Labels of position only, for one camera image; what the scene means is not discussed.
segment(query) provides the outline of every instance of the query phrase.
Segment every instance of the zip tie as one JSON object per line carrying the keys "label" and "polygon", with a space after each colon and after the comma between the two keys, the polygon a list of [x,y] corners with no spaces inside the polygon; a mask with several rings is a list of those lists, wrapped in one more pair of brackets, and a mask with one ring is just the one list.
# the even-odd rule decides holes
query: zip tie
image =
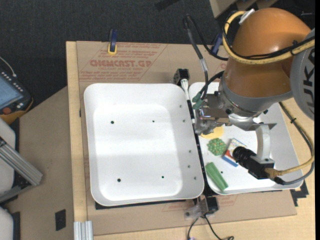
{"label": "zip tie", "polygon": [[200,61],[200,66],[201,66],[202,72],[207,72],[208,66],[207,66],[206,60],[204,58],[202,58],[202,59],[199,59],[199,61]]}

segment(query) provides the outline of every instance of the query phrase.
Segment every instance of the green cluster object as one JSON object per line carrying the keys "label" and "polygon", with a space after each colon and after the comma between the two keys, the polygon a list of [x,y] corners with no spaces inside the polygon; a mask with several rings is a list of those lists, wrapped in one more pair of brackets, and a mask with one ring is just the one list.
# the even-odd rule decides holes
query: green cluster object
{"label": "green cluster object", "polygon": [[227,145],[220,138],[214,138],[210,140],[207,146],[208,146],[208,150],[215,156],[222,155],[227,150]]}

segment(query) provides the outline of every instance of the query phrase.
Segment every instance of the white tray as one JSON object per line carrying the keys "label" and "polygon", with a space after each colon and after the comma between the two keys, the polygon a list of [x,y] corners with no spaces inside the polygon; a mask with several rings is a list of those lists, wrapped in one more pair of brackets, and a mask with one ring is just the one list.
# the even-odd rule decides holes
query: white tray
{"label": "white tray", "polygon": [[193,199],[204,189],[183,90],[94,83],[84,92],[91,193],[103,206]]}
{"label": "white tray", "polygon": [[[190,99],[192,99],[204,86],[204,82],[196,82],[192,84],[189,88]],[[208,93],[213,94],[218,90],[219,83],[213,82],[208,87]],[[278,103],[273,104],[269,109],[267,114],[262,114],[261,116],[254,119],[256,123],[276,123],[270,131],[271,139],[271,154],[270,158],[275,160],[275,168],[278,170],[285,170],[299,165],[299,161],[294,150],[292,141],[286,123],[284,121],[283,115],[281,113],[281,108]],[[238,141],[246,145],[247,149],[257,152],[257,135],[255,131],[244,131],[234,125],[232,126],[222,126],[223,135],[219,137],[223,140],[227,146],[229,145],[232,138],[236,138]],[[215,166],[225,179],[228,187],[221,191],[217,185],[207,176],[208,184],[210,188],[220,195],[230,195],[230,194],[240,194],[248,192],[261,192],[261,191],[277,191],[283,189],[294,189],[298,188],[303,181],[300,181],[291,185],[280,185],[275,183],[270,179],[256,179],[248,170],[242,166],[234,167],[224,159],[221,155],[215,156],[210,151],[208,151],[208,142],[210,139],[199,136],[199,142],[203,157],[204,165],[213,162]],[[281,176],[285,181],[292,181],[301,177],[302,171],[298,170],[284,176]]]}

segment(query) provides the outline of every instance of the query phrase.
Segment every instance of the black carpet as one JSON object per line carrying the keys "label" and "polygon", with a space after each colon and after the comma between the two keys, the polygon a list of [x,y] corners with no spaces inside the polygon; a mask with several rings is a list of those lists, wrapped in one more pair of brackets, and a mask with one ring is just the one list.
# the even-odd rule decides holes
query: black carpet
{"label": "black carpet", "polygon": [[[315,27],[315,0],[274,6]],[[67,85],[66,41],[107,41],[117,29],[119,42],[188,44],[182,24],[188,13],[210,43],[228,15],[215,19],[209,0],[0,0],[0,8],[0,56],[33,96],[33,107]]]}

